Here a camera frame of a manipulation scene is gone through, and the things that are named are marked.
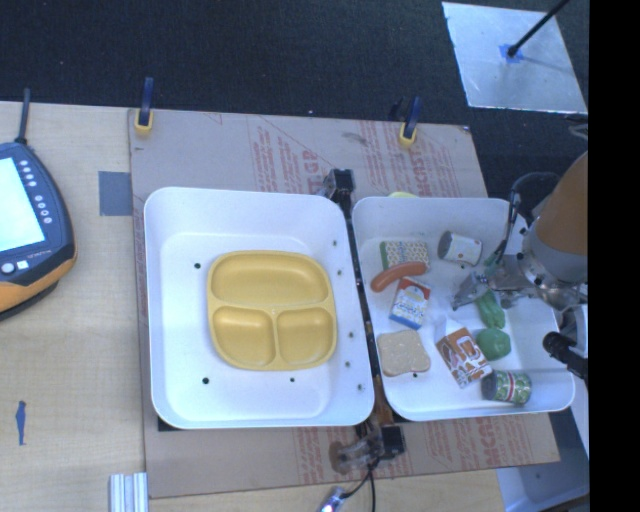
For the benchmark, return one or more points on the beige bread slice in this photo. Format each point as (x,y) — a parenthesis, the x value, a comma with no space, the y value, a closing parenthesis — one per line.
(402,352)

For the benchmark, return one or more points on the green and white can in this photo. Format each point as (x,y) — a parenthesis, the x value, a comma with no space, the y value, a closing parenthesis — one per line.
(510,387)

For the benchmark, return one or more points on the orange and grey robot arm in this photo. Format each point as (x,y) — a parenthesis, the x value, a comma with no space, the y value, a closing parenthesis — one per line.
(565,210)

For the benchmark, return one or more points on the yellow divided plate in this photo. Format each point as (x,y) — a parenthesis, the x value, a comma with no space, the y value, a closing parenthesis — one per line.
(270,280)

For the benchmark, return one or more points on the brown cardboard board red print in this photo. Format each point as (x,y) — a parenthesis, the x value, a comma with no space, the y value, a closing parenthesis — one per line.
(200,150)

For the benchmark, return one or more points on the orange sausage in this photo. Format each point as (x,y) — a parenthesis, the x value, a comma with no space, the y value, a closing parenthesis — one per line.
(395,276)

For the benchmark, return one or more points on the round green pepper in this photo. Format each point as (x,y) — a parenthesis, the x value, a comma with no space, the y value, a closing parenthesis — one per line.
(494,344)

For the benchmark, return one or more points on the orange and white carton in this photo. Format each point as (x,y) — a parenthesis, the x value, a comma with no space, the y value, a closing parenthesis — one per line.
(462,357)

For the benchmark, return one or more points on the thin black and white rod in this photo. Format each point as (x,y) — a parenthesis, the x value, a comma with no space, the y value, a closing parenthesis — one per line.
(361,295)

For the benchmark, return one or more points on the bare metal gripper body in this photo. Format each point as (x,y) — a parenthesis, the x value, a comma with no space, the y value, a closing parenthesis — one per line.
(515,277)

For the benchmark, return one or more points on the blue and red carton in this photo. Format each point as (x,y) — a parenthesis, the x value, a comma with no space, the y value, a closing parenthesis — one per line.
(410,302)

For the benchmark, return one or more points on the black cylinder on white bracket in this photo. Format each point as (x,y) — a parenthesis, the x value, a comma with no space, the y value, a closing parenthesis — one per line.
(567,350)

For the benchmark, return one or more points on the long green pepper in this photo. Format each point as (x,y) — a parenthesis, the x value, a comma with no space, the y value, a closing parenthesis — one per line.
(491,310)

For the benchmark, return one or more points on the small yellow round object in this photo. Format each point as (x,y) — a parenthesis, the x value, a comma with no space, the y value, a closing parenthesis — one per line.
(402,194)

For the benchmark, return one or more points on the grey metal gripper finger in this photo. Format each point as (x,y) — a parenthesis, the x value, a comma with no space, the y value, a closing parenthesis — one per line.
(511,301)
(467,292)

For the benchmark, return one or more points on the white plastic tray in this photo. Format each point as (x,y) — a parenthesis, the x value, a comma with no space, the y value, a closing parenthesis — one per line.
(450,405)
(185,300)

